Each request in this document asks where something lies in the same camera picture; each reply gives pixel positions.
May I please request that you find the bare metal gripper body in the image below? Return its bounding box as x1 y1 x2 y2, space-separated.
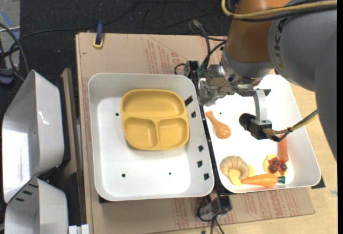
204 64 262 96

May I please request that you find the orange toy chicken drumstick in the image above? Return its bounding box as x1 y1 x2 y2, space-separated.
205 110 232 140

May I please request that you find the yellow divided plate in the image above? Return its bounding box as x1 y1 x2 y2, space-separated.
120 88 190 152

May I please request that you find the white plastic tray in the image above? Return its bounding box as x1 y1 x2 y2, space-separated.
87 72 215 202
199 73 322 194
1 69 65 203
3 177 69 234

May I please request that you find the beige toy croissant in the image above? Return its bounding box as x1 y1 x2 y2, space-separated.
219 155 251 181

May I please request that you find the brown cardboard board red print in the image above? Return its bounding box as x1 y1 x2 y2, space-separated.
75 32 316 234

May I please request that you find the yellow flat toy slice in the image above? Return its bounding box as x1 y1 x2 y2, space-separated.
228 165 256 186

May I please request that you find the orange toy sausage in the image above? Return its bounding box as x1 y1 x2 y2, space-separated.
278 133 289 164

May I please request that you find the toy pizza slice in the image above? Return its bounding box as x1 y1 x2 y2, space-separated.
263 154 289 177

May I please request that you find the orange toy carrot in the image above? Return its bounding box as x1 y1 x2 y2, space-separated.
241 173 286 188

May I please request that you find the black block with thin wires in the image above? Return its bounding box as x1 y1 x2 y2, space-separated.
211 195 233 214
184 60 199 80

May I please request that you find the black cylinder on white bracket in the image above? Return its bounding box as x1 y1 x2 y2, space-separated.
238 88 273 141

